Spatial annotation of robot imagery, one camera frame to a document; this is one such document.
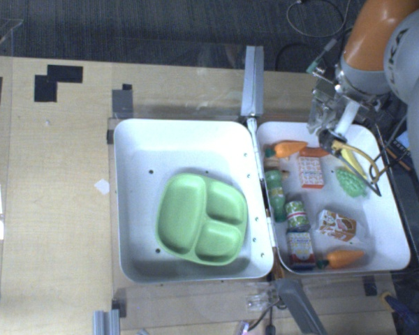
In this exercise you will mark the orange carrot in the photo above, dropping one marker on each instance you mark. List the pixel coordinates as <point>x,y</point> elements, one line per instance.
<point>288,148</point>
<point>345,258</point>

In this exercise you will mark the green and white can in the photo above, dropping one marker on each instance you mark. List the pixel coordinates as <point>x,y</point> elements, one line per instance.
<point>297,216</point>

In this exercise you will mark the red and yellow can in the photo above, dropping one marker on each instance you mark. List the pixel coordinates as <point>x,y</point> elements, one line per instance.
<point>301,250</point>

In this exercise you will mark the thin black and white rod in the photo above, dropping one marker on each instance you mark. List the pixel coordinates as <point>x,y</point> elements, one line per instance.
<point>259,152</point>

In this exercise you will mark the orange and white carton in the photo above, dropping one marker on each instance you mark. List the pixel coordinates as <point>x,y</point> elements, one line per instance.
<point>310,173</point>

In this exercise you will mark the white plastic tray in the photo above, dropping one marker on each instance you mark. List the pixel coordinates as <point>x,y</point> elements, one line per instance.
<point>380,236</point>
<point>143,152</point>

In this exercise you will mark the green plastic bottle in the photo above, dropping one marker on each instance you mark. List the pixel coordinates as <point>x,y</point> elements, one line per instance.
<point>276,194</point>

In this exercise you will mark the green grapes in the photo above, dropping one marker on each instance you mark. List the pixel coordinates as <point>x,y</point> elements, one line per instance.
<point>351,183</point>

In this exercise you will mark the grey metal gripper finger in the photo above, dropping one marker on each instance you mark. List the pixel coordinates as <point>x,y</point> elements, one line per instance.
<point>327,124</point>
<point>314,122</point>

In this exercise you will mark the green divided plate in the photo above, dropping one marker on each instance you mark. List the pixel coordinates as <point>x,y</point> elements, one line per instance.
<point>185,215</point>

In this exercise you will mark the orange sausage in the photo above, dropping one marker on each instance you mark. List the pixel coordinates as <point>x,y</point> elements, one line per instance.
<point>316,152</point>

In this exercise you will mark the orange and brown carton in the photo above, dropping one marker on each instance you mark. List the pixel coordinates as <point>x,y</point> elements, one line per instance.
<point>337,225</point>

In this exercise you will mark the yellow banana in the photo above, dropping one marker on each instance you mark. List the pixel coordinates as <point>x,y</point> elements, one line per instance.
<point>352,162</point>

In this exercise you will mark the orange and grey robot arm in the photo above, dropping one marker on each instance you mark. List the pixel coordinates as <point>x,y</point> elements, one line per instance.
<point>377,30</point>

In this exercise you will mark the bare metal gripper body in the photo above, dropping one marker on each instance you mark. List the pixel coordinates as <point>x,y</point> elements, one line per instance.
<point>330,94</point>

